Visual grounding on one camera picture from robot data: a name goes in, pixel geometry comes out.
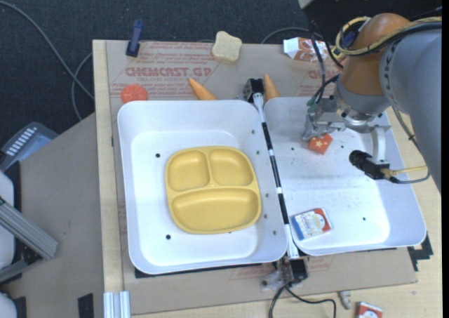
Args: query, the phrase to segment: blue clip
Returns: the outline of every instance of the blue clip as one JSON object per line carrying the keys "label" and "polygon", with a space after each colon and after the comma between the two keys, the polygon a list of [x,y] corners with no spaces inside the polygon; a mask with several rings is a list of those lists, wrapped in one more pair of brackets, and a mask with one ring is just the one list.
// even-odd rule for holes
{"label": "blue clip", "polygon": [[128,42],[128,47],[126,48],[126,55],[127,56],[133,56],[137,57],[139,53],[139,40],[140,35],[142,34],[143,30],[143,21],[142,20],[136,20],[134,21],[133,26],[133,37],[131,41]]}

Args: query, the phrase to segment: toy carrot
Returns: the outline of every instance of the toy carrot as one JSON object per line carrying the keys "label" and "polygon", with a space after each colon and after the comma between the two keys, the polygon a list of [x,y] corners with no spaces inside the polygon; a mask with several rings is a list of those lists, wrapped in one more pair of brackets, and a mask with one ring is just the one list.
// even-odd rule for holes
{"label": "toy carrot", "polygon": [[267,74],[264,77],[265,83],[265,100],[268,101],[271,98],[280,97],[278,89],[274,85],[274,82]]}
{"label": "toy carrot", "polygon": [[217,98],[202,84],[194,80],[193,78],[189,78],[190,86],[193,88],[195,95],[200,100],[216,100]]}

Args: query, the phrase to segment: orange round object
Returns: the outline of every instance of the orange round object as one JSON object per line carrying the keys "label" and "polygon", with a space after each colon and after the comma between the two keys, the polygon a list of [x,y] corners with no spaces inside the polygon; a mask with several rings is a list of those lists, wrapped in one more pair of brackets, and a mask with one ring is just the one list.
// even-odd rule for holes
{"label": "orange round object", "polygon": [[148,99],[148,92],[141,85],[131,84],[127,85],[121,90],[121,100],[123,103],[130,101],[146,101]]}

